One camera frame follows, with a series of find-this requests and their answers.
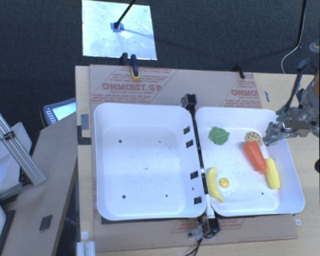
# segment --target toy carrot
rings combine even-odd
[[[267,164],[264,156],[262,155],[258,142],[255,140],[250,141],[243,146],[243,149],[254,168],[266,175]]]

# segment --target metal rod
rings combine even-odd
[[[121,15],[120,19],[114,23],[114,28],[117,30],[119,28],[120,22],[126,16],[127,12],[129,12],[130,8],[134,5],[136,0],[132,0],[127,9],[125,9],[124,13]]]
[[[21,191],[25,190],[26,188],[30,187],[31,184],[22,186],[21,183],[18,185],[13,186],[9,190],[5,191],[3,194],[0,194],[0,201],[6,200],[16,194],[19,194]]]
[[[3,143],[18,162],[32,184],[38,185],[46,179],[44,174],[37,168],[25,148],[19,144],[20,142],[17,141],[17,138],[11,138],[8,141],[3,141]]]
[[[2,137],[0,137],[0,141],[6,140],[6,139],[9,139],[9,138],[13,138],[13,136],[15,136],[15,133],[13,131],[10,131],[7,134],[5,134]]]

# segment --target toy banana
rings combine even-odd
[[[206,174],[206,180],[207,180],[207,184],[208,184],[209,194],[210,194],[210,196],[217,198],[222,203],[224,203],[225,200],[221,197],[221,194],[220,194],[219,189],[216,184],[216,176],[217,176],[217,168],[216,167],[211,168]]]
[[[277,190],[280,188],[280,178],[275,161],[272,158],[268,158],[265,163],[268,183],[272,189]]]

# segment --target blue tape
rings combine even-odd
[[[119,27],[118,29],[115,29],[115,23],[110,23],[110,27],[112,29],[113,32],[116,32],[116,33],[120,33],[121,31],[124,31],[125,30],[125,26],[120,22],[119,24]]]
[[[266,101],[269,102],[268,93],[266,91],[264,91],[264,94],[265,94]]]

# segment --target toy sink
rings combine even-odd
[[[222,216],[302,211],[304,196],[287,141],[262,146],[281,181],[270,189],[244,155],[245,134],[264,135],[274,112],[266,109],[202,107],[196,112],[204,170],[217,168],[225,202],[210,205]],[[112,221],[194,218],[207,201],[191,114],[181,106],[103,103],[94,111],[97,208]],[[212,127],[230,133],[223,145],[210,141]],[[228,178],[228,189],[219,187]]]

